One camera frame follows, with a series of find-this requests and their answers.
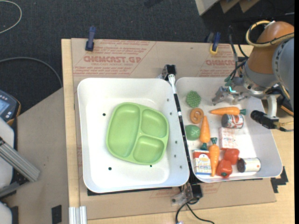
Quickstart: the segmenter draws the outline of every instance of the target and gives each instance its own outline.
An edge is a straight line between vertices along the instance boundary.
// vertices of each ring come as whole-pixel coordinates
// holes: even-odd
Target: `can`
[[[221,119],[221,125],[224,128],[241,129],[244,125],[244,117],[241,114],[224,114]]]
[[[240,173],[258,172],[261,169],[261,161],[258,158],[240,158],[237,162],[237,169]]]

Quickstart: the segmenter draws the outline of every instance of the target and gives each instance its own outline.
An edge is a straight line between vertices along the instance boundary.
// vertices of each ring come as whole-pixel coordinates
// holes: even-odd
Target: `red bell pepper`
[[[237,148],[226,148],[223,159],[230,161],[232,165],[238,162],[240,151]]]
[[[228,178],[233,172],[232,164],[230,161],[222,159],[216,170],[216,174],[223,178]]]

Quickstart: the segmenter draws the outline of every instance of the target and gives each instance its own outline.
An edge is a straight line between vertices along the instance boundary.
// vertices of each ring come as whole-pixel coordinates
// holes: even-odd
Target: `brown donut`
[[[200,108],[194,108],[190,112],[190,120],[194,124],[199,124],[204,117],[204,112]]]

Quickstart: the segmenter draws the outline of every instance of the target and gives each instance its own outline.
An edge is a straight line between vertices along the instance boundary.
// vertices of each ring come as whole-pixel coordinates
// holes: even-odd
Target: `carrot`
[[[209,153],[210,153],[211,170],[212,170],[211,176],[214,177],[219,162],[220,149],[216,144],[212,144],[209,147]]]
[[[201,123],[199,140],[203,143],[208,143],[210,139],[211,136],[210,136],[209,122],[207,121],[206,115],[204,115],[204,118],[202,119],[202,123]]]
[[[229,106],[229,107],[224,107],[224,108],[218,108],[210,111],[211,114],[219,114],[219,115],[224,115],[224,114],[232,114],[232,115],[238,115],[238,114],[246,114],[246,110],[240,110],[238,107],[235,106]]]

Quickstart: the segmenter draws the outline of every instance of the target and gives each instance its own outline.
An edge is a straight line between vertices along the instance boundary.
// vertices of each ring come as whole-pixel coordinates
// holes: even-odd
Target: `green plate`
[[[117,158],[151,165],[162,159],[168,136],[168,120],[161,112],[127,102],[117,105],[112,113],[106,146]]]

